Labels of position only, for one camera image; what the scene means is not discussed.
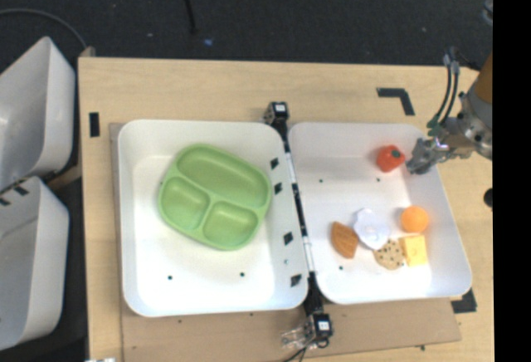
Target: green plate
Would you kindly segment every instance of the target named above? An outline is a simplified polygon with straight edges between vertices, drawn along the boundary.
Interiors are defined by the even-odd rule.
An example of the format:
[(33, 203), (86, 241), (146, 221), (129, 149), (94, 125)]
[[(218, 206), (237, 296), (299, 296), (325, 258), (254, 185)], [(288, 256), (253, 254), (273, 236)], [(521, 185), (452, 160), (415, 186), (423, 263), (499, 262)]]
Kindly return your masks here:
[(270, 180), (260, 169), (208, 144), (179, 152), (158, 193), (166, 223), (221, 250), (244, 247), (256, 235), (270, 201)]

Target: orange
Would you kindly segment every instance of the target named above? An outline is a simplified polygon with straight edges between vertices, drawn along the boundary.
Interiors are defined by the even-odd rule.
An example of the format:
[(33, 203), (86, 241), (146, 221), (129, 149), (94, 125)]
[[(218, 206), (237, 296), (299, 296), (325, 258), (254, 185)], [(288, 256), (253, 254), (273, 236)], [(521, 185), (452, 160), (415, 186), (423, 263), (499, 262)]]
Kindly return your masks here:
[(424, 208), (410, 206), (400, 215), (400, 222), (406, 232), (422, 232), (428, 226), (430, 217)]

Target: table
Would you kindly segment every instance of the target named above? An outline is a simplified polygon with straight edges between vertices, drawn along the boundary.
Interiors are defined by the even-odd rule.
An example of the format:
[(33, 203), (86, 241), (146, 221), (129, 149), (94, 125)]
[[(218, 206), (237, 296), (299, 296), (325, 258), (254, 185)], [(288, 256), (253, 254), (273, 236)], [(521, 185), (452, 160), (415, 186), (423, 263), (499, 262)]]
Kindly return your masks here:
[[(133, 314), (120, 293), (110, 125), (140, 118), (258, 121), (270, 102), (282, 100), (292, 123), (409, 123), (425, 130), (446, 88), (446, 69), (439, 66), (82, 57), (78, 68), (89, 357), (119, 362), (283, 360), (293, 352), (280, 348), (279, 334), (297, 325), (302, 312)], [(463, 68), (460, 88), (466, 91), (476, 75)], [(414, 115), (378, 89), (408, 95)], [(329, 348), (306, 358), (494, 360), (492, 211), (483, 203), (492, 163), (474, 154), (438, 169), (472, 268), (477, 311), (454, 315), (449, 299), (327, 305), (336, 334)]]

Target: white tray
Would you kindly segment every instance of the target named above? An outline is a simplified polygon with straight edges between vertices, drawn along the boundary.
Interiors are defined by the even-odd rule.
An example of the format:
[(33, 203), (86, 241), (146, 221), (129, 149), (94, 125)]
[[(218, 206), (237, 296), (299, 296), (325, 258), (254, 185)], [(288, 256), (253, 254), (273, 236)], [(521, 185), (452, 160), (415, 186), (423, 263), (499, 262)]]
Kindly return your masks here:
[[(383, 173), (378, 150), (395, 144), (408, 158), (422, 132), (410, 125), (294, 125), (289, 139), (304, 216), (312, 243), (319, 289), (339, 304), (461, 296), (472, 275), (437, 168), (423, 175), (407, 172), (405, 164)], [(358, 246), (354, 259), (341, 257), (329, 239), (332, 221), (353, 225), (353, 214), (370, 208), (384, 219), (392, 237), (406, 236), (399, 213), (416, 204), (430, 215), (423, 233), (428, 264), (400, 267), (378, 265), (372, 252)]]
[(76, 74), (43, 37), (0, 75), (0, 191), (62, 169), (74, 132)]
[[(169, 165), (181, 149), (196, 143), (240, 156), (273, 185), (282, 183), (261, 229), (240, 250), (224, 252), (196, 242), (158, 212), (158, 190)], [(284, 310), (302, 303), (308, 269), (284, 147), (270, 126), (136, 120), (123, 126), (114, 149), (122, 287), (133, 311), (175, 316)], [(275, 158), (280, 163), (271, 169)]]
[(2, 195), (0, 350), (53, 331), (61, 316), (69, 214), (39, 178)]

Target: yellow block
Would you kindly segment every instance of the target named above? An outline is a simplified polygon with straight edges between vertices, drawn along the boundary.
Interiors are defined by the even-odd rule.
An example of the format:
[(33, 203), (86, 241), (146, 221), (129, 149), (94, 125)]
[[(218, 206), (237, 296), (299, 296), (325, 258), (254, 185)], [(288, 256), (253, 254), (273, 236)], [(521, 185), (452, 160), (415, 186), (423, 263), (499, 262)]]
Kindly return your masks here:
[(406, 255), (407, 265), (410, 267), (425, 265), (428, 263), (428, 256), (426, 254), (426, 240), (424, 235), (414, 235), (409, 237), (401, 237), (400, 245)]

